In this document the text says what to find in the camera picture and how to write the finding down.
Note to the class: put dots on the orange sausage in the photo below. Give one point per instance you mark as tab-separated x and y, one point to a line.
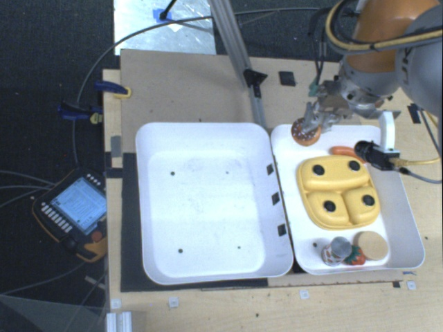
342	150

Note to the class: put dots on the white plastic tray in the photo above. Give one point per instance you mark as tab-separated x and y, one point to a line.
207	202
394	199

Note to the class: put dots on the small silver-topped can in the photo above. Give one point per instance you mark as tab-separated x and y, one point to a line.
337	249

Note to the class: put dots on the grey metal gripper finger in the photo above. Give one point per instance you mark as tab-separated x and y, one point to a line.
328	121
309	118

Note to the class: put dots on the brown cardboard board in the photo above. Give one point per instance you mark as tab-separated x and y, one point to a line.
194	92

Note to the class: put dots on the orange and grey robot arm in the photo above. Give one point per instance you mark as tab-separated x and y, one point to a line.
387	19

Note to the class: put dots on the tan round biscuit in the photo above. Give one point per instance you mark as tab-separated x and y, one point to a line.
373	246

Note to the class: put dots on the brown sprinkled doughnut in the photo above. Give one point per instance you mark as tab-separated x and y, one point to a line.
300	137

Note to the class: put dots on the red strawberry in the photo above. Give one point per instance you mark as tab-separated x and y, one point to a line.
357	257

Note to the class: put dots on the black cylinder on white bracket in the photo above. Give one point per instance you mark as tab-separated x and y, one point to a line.
375	156

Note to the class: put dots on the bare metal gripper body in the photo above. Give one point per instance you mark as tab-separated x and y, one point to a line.
356	102

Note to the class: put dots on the yellow divided plate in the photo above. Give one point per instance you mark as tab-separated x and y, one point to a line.
337	182

